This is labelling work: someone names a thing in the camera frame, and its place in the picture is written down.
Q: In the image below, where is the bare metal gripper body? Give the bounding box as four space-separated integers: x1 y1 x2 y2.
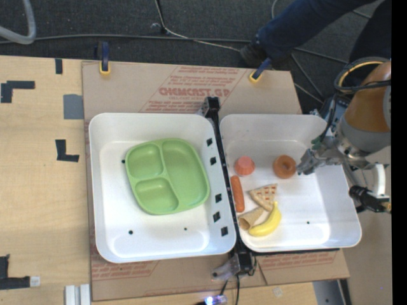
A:
314 134 371 170

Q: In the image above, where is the brown doughnut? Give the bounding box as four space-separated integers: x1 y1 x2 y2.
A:
272 154 298 180

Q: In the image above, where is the white plastic tray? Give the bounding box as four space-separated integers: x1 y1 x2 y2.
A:
219 113 363 254
88 112 238 264

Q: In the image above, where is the tan pizza slice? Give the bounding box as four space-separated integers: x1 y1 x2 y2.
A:
248 183 279 213

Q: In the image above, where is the pink round toy cake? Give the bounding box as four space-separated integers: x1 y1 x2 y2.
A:
234 156 256 178

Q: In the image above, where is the yellow banana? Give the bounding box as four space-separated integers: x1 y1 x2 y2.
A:
247 200 283 238

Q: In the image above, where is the orange sausage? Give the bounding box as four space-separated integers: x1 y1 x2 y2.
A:
230 175 246 214

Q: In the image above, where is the tan ice cream cone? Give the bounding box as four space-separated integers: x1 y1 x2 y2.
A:
238 207 265 231

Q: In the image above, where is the green divided plate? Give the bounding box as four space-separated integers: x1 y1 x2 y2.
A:
124 137 211 216

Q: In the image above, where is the person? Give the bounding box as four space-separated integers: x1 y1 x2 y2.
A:
239 0 392 76

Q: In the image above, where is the brown cardboard board red print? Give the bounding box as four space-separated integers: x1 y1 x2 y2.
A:
81 60 351 302

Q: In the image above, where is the black cylinder on white bracket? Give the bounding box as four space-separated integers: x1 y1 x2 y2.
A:
348 163 392 215

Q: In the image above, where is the black block with thin wires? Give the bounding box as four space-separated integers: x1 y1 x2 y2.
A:
197 96 222 119
233 250 257 275

